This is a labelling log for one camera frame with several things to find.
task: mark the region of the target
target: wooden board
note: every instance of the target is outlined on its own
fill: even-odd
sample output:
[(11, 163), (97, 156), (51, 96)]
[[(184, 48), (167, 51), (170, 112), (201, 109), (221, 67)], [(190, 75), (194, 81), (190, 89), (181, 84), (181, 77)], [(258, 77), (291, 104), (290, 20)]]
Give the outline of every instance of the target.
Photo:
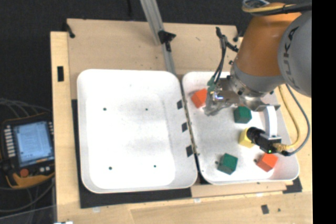
[(145, 223), (312, 223), (310, 193), (238, 197), (131, 210), (135, 224)]
[[(157, 49), (157, 47), (152, 47), (154, 45), (149, 27), (146, 30), (146, 23), (76, 19), (70, 19), (68, 20), (68, 23), (70, 24), (71, 29), (78, 39), (69, 38), (68, 34), (65, 32), (51, 32), (50, 35), (51, 64), (53, 75), (52, 90), (54, 106), (56, 197), (58, 221), (72, 220), (74, 221), (74, 223), (90, 223), (91, 221), (97, 221), (98, 223), (144, 223), (146, 221), (152, 222), (151, 216), (155, 214), (155, 211), (151, 211), (152, 208), (160, 207), (161, 210), (163, 210), (163, 215), (166, 215), (167, 217), (167, 219), (163, 222), (169, 223), (169, 221), (172, 222), (175, 219), (174, 216), (169, 216), (168, 213), (173, 212), (171, 206), (178, 206), (181, 212), (186, 213), (185, 219), (179, 221), (179, 223), (190, 223), (194, 220), (192, 214), (190, 215), (188, 213), (190, 212), (190, 206), (192, 208), (195, 206), (192, 211), (198, 211), (197, 208), (204, 208), (204, 210), (208, 210), (207, 206), (199, 207), (199, 201), (202, 201), (202, 204), (213, 202), (223, 203), (222, 206), (225, 206), (227, 202), (226, 199), (230, 199), (232, 200), (231, 202), (236, 204), (237, 206), (236, 212), (240, 213), (241, 209), (238, 210), (238, 208), (241, 206), (245, 206), (245, 199), (257, 199), (257, 196), (260, 196), (261, 193), (263, 193), (263, 197), (273, 196), (270, 194), (277, 195), (279, 196), (279, 200), (287, 204), (286, 201), (290, 197), (288, 196), (288, 194), (283, 195), (282, 190), (286, 189), (287, 185), (290, 185), (291, 183), (275, 182), (269, 184), (234, 184), (228, 186), (195, 184), (195, 186), (192, 187), (192, 199), (173, 200), (167, 202), (149, 202), (145, 204), (117, 205), (101, 207), (99, 209), (81, 209), (79, 204), (75, 142), (73, 140), (74, 133), (71, 111), (71, 98), (76, 98), (76, 83), (74, 82), (76, 80), (76, 76), (81, 70), (85, 70), (87, 68), (120, 68), (120, 66), (122, 66), (125, 69), (147, 69), (149, 67), (149, 70), (150, 68), (152, 68), (152, 70), (164, 70), (164, 61), (163, 57), (161, 57), (161, 49)], [(236, 31), (235, 27), (228, 27), (228, 29), (231, 28), (233, 28), (232, 36), (234, 36)], [(94, 29), (94, 31), (90, 32), (91, 34), (80, 34), (88, 33), (88, 29)], [(98, 35), (98, 33), (102, 34), (102, 29), (107, 36), (101, 37), (100, 35)], [(179, 51), (178, 55), (187, 55), (187, 58), (190, 59), (191, 63), (193, 63), (190, 65), (190, 69), (188, 69), (187, 65), (184, 65), (183, 62), (183, 59), (185, 59), (185, 57), (173, 55), (175, 67), (178, 74), (183, 75), (184, 73), (187, 73), (189, 71), (209, 71), (216, 68), (219, 62), (219, 42), (218, 38), (214, 35), (214, 29), (215, 26), (210, 25), (167, 25), (167, 31), (175, 34), (177, 33), (176, 31), (178, 31), (180, 34), (177, 34), (183, 40), (179, 47), (180, 50), (172, 47), (173, 52)], [(141, 47), (143, 46), (147, 49), (149, 48), (149, 51), (152, 50), (152, 53), (145, 53), (143, 55), (140, 51), (138, 51), (138, 58), (136, 57), (136, 55), (132, 56), (134, 58), (126, 57), (130, 53), (134, 52), (130, 50), (134, 43), (130, 45), (131, 43), (129, 43), (130, 40), (128, 39), (128, 37), (134, 33), (138, 33), (139, 37), (141, 35), (143, 36), (141, 42), (138, 42), (137, 45)], [(195, 40), (201, 42), (196, 37), (201, 41), (204, 40), (204, 43), (202, 43), (202, 45), (199, 45), (197, 50), (193, 50), (191, 48), (194, 48)], [(108, 44), (114, 43), (118, 43), (119, 46), (114, 46), (114, 49), (112, 50), (114, 51), (114, 53), (110, 54), (113, 60), (109, 61), (109, 57), (106, 56), (106, 59), (104, 61), (99, 61), (99, 55), (108, 55), (107, 52), (110, 52), (110, 49), (108, 49)], [(99, 50), (100, 45), (102, 45), (103, 47), (105, 46), (106, 50)], [(91, 53), (91, 57), (93, 59), (92, 61), (90, 60), (90, 57), (88, 58), (87, 53)], [(81, 60), (76, 60), (75, 54), (78, 54)], [(125, 60), (125, 57), (126, 59), (132, 59), (132, 64), (125, 63), (127, 62)], [(234, 55), (228, 55), (227, 63), (229, 59), (233, 60), (233, 58)], [(197, 63), (202, 63), (202, 67), (198, 68)], [(57, 67), (59, 66), (62, 66), (64, 70), (64, 81), (60, 82), (58, 81), (57, 76)], [(309, 116), (309, 119), (311, 120), (310, 99), (298, 94), (297, 98), (301, 102), (301, 105), (304, 107)], [(300, 113), (295, 109), (295, 107), (293, 111), (295, 115), (298, 116), (299, 124), (301, 126), (305, 126), (304, 119), (301, 118)], [(284, 111), (284, 118), (286, 124), (288, 123), (288, 130), (291, 131), (294, 135), (293, 124), (290, 121), (289, 115), (286, 115), (286, 111)], [(309, 203), (312, 198), (311, 140), (298, 153), (298, 160), (301, 171), (300, 180), (303, 186), (303, 193), (300, 193), (298, 195), (304, 195), (305, 199), (307, 198), (307, 202)], [(291, 205), (288, 205), (287, 209), (292, 210)], [(308, 209), (302, 209), (302, 214), (307, 214), (307, 212), (312, 212), (312, 206)], [(246, 208), (246, 210), (243, 210), (243, 213), (244, 216), (248, 217), (249, 214), (252, 212), (250, 212), (249, 209)], [(305, 221), (302, 223), (310, 223), (309, 221), (306, 222), (307, 219), (310, 219), (312, 221), (312, 218), (309, 218), (307, 216), (305, 217)], [(215, 223), (217, 220), (220, 220), (220, 218), (217, 218), (217, 213), (213, 214), (212, 219), (209, 219), (209, 221), (212, 223)]]

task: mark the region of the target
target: white plastic part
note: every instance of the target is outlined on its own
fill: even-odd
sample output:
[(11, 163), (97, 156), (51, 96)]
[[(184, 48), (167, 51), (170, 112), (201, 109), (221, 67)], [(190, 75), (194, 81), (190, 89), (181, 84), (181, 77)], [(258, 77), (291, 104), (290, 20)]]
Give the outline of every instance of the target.
[(265, 132), (268, 137), (278, 135), (277, 113), (273, 105), (269, 105), (264, 109), (265, 115)]
[(81, 177), (90, 191), (178, 189), (195, 183), (176, 76), (91, 69), (79, 75), (77, 87)]
[[(264, 152), (257, 145), (247, 148), (238, 144), (239, 135), (246, 128), (254, 126), (265, 130), (263, 112), (252, 111), (252, 119), (243, 124), (235, 123), (234, 106), (221, 109), (215, 116), (206, 116), (202, 108), (196, 108), (191, 96), (194, 92), (207, 88), (206, 84), (212, 75), (213, 72), (190, 72), (182, 80), (199, 168), (204, 179), (214, 185), (295, 179), (299, 175), (296, 155), (285, 157), (276, 154), (278, 157), (276, 166), (266, 172), (255, 163)], [(228, 72), (222, 73), (223, 78), (227, 75)], [(278, 103), (274, 95), (265, 96), (263, 101), (269, 104)], [(280, 109), (276, 111), (276, 120), (277, 134), (281, 136), (284, 144), (291, 144)], [(236, 170), (230, 175), (217, 169), (218, 162), (225, 153), (238, 158)]]

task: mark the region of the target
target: green cube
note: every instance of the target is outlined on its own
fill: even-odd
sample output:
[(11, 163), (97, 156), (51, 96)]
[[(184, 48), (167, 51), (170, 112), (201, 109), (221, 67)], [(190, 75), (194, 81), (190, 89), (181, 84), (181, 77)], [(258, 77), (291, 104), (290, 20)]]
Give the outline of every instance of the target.
[(235, 123), (248, 123), (252, 119), (251, 110), (246, 106), (239, 106), (234, 111)]
[(238, 158), (225, 153), (218, 164), (218, 170), (227, 174), (232, 174), (237, 167)]

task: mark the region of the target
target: orange cube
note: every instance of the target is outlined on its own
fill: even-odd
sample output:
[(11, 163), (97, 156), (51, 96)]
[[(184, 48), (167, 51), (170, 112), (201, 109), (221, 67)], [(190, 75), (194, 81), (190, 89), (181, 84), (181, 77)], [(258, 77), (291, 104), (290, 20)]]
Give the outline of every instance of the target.
[(202, 106), (205, 106), (205, 100), (206, 100), (207, 90), (204, 88), (202, 90), (199, 90), (191, 96), (191, 100), (193, 101), (194, 105), (197, 108), (200, 108)]
[(260, 160), (257, 162), (257, 165), (265, 170), (265, 171), (270, 171), (274, 168), (275, 164), (278, 161), (278, 157), (274, 154), (267, 154), (265, 153)]

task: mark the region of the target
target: black cable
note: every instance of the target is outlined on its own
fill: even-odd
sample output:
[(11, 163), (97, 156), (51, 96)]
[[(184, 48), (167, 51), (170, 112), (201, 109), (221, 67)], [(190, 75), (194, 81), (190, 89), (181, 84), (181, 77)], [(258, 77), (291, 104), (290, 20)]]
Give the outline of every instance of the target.
[(312, 3), (303, 3), (303, 4), (295, 4), (295, 5), (284, 5), (282, 8), (276, 8), (273, 10), (266, 10), (261, 12), (251, 12), (252, 15), (258, 16), (267, 16), (267, 15), (277, 15), (277, 14), (287, 14), (287, 13), (295, 13), (295, 12), (305, 12), (308, 10), (312, 10)]
[[(39, 192), (39, 186), (36, 187), (35, 199), (38, 197), (38, 192)], [(27, 219), (26, 224), (32, 224), (33, 223), (33, 219), (34, 219), (34, 215), (35, 215), (35, 209), (36, 209), (36, 203), (34, 203), (30, 208), (30, 213), (29, 213), (29, 217)]]
[(304, 147), (304, 145), (307, 143), (307, 141), (308, 141), (308, 139), (309, 139), (309, 137), (310, 137), (311, 127), (310, 127), (309, 119), (308, 119), (308, 117), (307, 117), (305, 111), (303, 110), (301, 104), (300, 104), (299, 101), (296, 99), (294, 93), (292, 92), (292, 90), (290, 89), (290, 87), (288, 86), (288, 84), (286, 84), (286, 87), (287, 87), (287, 89), (288, 89), (290, 95), (293, 97), (295, 103), (298, 105), (300, 111), (302, 112), (302, 114), (303, 114), (303, 116), (304, 116), (304, 119), (306, 120), (307, 127), (308, 127), (308, 130), (307, 130), (307, 136), (306, 136), (305, 140), (302, 142), (302, 144), (301, 144), (296, 150), (294, 150), (294, 151), (292, 151), (292, 152), (288, 152), (288, 151), (282, 151), (282, 152), (281, 152), (282, 155), (284, 155), (284, 156), (291, 156), (291, 155), (297, 153), (298, 151), (300, 151), (300, 150)]
[(221, 59), (220, 59), (221, 61), (219, 62), (219, 65), (218, 65), (218, 67), (217, 67), (217, 69), (216, 69), (216, 72), (214, 73), (214, 75), (212, 76), (213, 77), (213, 79), (214, 79), (214, 83), (216, 84), (217, 83), (217, 81), (219, 80), (219, 76), (221, 75), (221, 73), (222, 73), (222, 68), (223, 68), (223, 50), (222, 50), (222, 56), (221, 56)]
[(39, 106), (39, 105), (29, 105), (31, 108), (37, 108), (37, 109), (41, 109), (41, 110), (44, 110), (44, 111), (47, 111), (47, 112), (50, 112), (51, 113), (51, 110), (48, 109), (48, 108), (44, 108), (43, 106)]
[(223, 45), (222, 45), (222, 40), (221, 40), (221, 38), (222, 38), (222, 32), (220, 31), (221, 29), (219, 28), (219, 27), (216, 27), (216, 35), (217, 35), (217, 37), (219, 37), (219, 40), (220, 40), (220, 43), (221, 43), (221, 49), (222, 49), (222, 56), (221, 56), (221, 61), (219, 62), (219, 65), (218, 65), (218, 67), (217, 67), (217, 69), (216, 69), (216, 72), (214, 73), (214, 75), (213, 75), (213, 78), (214, 78), (214, 82), (216, 83), (218, 80), (216, 79), (216, 76), (217, 76), (217, 74), (220, 72), (220, 70), (221, 70), (221, 68), (222, 68), (222, 62), (224, 61), (224, 59), (223, 59)]
[(41, 200), (51, 190), (51, 188), (54, 186), (54, 184), (55, 183), (51, 183), (50, 186), (40, 196), (35, 198), (35, 200), (33, 200), (32, 202), (30, 202), (30, 203), (28, 203), (24, 206), (15, 208), (15, 209), (0, 209), (0, 213), (12, 213), (12, 212), (18, 212), (18, 211), (21, 211), (23, 209), (26, 209), (27, 207), (29, 207), (29, 206), (35, 204), (36, 202), (38, 202), (39, 200)]
[(15, 109), (12, 108), (12, 106), (10, 106), (10, 105), (6, 105), (6, 106), (13, 112), (13, 114), (14, 114), (17, 118), (20, 117), (19, 114), (17, 114), (17, 112), (15, 111)]
[[(29, 202), (33, 202), (33, 197), (32, 197), (32, 194), (31, 194), (30, 190), (27, 189), (27, 192), (28, 192), (28, 195), (29, 195)], [(35, 206), (31, 205), (30, 210), (32, 211), (32, 210), (34, 210), (34, 208), (35, 208)], [(27, 217), (26, 224), (30, 224), (32, 222), (32, 220), (33, 220), (32, 217), (31, 217), (32, 215), (34, 215), (34, 213), (33, 214), (32, 213), (29, 214), (29, 216)]]
[(16, 103), (16, 104), (19, 104), (21, 106), (27, 106), (27, 107), (31, 108), (35, 112), (35, 114), (38, 114), (38, 111), (36, 110), (34, 105), (30, 105), (30, 104), (27, 104), (27, 103), (22, 102), (22, 101), (12, 101), (12, 102)]
[(222, 70), (223, 70), (223, 65), (224, 65), (224, 58), (225, 58), (225, 53), (226, 53), (226, 47), (222, 47), (222, 58), (221, 58), (221, 61), (219, 63), (219, 71), (218, 71), (218, 76), (217, 78), (215, 79), (215, 84), (219, 81), (220, 79), (220, 76), (222, 74)]
[(20, 108), (25, 116), (29, 117), (29, 113), (21, 105), (16, 104), (16, 103), (14, 103), (14, 105), (17, 106), (18, 108)]

